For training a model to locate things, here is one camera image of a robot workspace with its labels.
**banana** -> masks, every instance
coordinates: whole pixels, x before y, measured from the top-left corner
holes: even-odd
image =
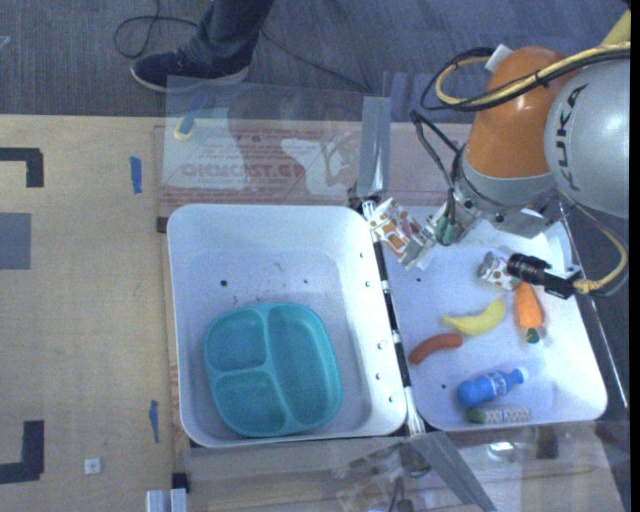
[[[456,317],[444,315],[442,321],[451,324],[463,334],[482,334],[498,325],[502,321],[505,311],[506,307],[502,299],[496,299],[478,315]]]

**person's leg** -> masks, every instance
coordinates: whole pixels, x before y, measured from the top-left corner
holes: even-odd
[[[274,0],[214,0],[197,34],[177,51],[151,55],[132,67],[133,77],[159,92],[172,92],[170,76],[239,82],[245,78],[260,28]]]

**teal plate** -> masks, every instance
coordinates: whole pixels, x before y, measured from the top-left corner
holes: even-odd
[[[342,403],[335,352],[301,304],[247,306],[216,318],[204,339],[218,414],[245,437],[295,434],[330,421]]]

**plastic water bottle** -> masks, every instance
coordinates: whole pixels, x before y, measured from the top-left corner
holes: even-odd
[[[522,384],[524,380],[525,371],[520,368],[511,373],[498,370],[475,380],[465,380],[458,386],[458,401],[465,407],[477,407],[497,396],[506,395],[514,384]]]

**jeans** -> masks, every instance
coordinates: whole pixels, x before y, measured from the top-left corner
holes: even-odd
[[[223,72],[238,64],[248,66],[273,1],[214,0],[196,36],[184,47],[185,52],[191,59]]]

